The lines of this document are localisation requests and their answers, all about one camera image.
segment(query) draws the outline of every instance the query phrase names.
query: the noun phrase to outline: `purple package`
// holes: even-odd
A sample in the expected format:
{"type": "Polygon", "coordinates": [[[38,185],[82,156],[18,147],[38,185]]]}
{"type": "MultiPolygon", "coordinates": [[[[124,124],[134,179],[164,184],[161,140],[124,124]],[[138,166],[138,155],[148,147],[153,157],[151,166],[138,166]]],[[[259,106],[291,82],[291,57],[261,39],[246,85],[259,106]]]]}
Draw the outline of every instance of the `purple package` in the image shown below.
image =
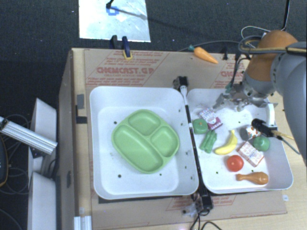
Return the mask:
{"type": "Polygon", "coordinates": [[[214,130],[223,124],[219,117],[217,117],[209,108],[202,110],[200,113],[198,113],[198,116],[206,120],[209,130],[214,130]]]}

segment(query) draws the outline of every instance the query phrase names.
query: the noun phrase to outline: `cardboard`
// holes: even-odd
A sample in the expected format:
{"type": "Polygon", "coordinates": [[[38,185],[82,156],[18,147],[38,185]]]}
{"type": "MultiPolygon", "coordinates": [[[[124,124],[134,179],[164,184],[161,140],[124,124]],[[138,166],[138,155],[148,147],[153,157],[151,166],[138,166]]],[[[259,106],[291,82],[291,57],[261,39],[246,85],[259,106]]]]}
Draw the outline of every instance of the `cardboard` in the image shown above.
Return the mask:
{"type": "MultiPolygon", "coordinates": [[[[219,64],[215,65],[192,53],[133,51],[132,60],[124,60],[121,50],[72,49],[65,69],[61,90],[66,94],[59,97],[61,118],[60,151],[68,149],[73,162],[62,151],[60,157],[61,184],[66,183],[67,172],[71,172],[73,186],[68,189],[61,185],[62,229],[72,229],[75,216],[92,216],[94,230],[119,229],[151,226],[181,222],[192,222],[191,217],[183,216],[182,210],[191,205],[190,196],[158,199],[105,201],[99,199],[93,189],[93,163],[91,146],[91,126],[89,113],[89,94],[100,85],[108,86],[146,86],[172,87],[177,76],[187,76],[188,90],[193,88],[224,88],[231,80],[234,56],[222,61],[221,54],[213,54],[219,64]],[[71,73],[70,82],[67,74],[71,73]],[[77,102],[77,96],[84,96],[84,105],[77,102]]],[[[236,81],[242,78],[244,66],[241,65],[236,81]]],[[[213,197],[214,208],[204,219],[231,219],[250,216],[285,214],[286,207],[281,191],[248,193],[238,195],[219,195],[213,197]]]]}

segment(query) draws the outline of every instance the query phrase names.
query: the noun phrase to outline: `robotic arm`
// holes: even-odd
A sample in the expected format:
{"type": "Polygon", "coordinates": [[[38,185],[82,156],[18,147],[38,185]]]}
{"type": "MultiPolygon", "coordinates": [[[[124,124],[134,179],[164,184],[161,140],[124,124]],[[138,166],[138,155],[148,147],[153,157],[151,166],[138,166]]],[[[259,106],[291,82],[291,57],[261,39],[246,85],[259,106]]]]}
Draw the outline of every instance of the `robotic arm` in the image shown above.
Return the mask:
{"type": "Polygon", "coordinates": [[[276,30],[267,33],[257,49],[239,47],[254,56],[242,82],[233,84],[213,108],[221,109],[229,102],[238,111],[247,104],[265,107],[266,98],[277,91],[283,96],[286,119],[306,165],[306,42],[276,30]]]}

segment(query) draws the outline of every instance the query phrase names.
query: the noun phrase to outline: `toy banana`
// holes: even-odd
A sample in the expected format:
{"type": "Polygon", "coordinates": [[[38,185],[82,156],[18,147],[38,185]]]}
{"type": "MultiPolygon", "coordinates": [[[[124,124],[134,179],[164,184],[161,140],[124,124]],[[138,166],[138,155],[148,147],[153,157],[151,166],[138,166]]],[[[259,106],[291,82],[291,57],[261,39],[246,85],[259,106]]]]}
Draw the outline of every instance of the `toy banana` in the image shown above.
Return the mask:
{"type": "Polygon", "coordinates": [[[224,146],[215,149],[214,152],[218,155],[226,155],[236,148],[237,142],[238,140],[235,136],[235,131],[231,130],[231,135],[228,142],[224,146]]]}

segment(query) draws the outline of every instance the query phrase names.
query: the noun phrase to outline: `green pepper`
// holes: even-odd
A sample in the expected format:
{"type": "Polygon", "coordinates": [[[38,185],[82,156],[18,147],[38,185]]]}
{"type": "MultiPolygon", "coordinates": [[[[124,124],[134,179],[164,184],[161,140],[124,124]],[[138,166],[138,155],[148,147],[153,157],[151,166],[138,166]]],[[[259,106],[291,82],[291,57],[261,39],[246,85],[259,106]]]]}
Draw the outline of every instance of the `green pepper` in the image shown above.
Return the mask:
{"type": "Polygon", "coordinates": [[[205,139],[202,141],[200,145],[200,149],[204,150],[207,153],[212,151],[213,145],[216,141],[217,134],[214,130],[210,130],[207,134],[205,139]]]}

